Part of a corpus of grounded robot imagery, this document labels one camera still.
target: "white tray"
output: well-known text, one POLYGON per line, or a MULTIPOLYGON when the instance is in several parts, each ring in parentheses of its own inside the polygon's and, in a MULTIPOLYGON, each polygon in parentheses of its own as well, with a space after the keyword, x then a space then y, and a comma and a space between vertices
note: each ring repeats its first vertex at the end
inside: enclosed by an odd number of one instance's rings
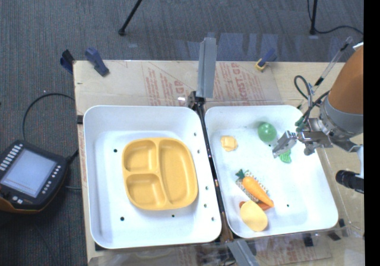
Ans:
POLYGON ((211 242, 221 220, 198 115, 187 107, 95 106, 84 115, 90 230, 107 249, 211 242), (170 137, 189 148, 198 196, 187 207, 143 210, 127 197, 122 150, 132 140, 170 137))
POLYGON ((274 159, 272 147, 258 137, 262 122, 272 124, 280 138, 286 130, 295 132, 302 116, 293 106, 215 106, 206 111, 205 124, 231 230, 242 238, 281 235, 333 227, 338 210, 317 153, 306 156, 298 142, 291 150, 291 163, 274 159), (238 147, 226 152, 223 135, 234 136, 238 147), (248 196, 235 184, 239 169, 250 170, 269 190, 274 208, 265 213, 268 227, 252 231, 242 220, 239 202, 248 196))

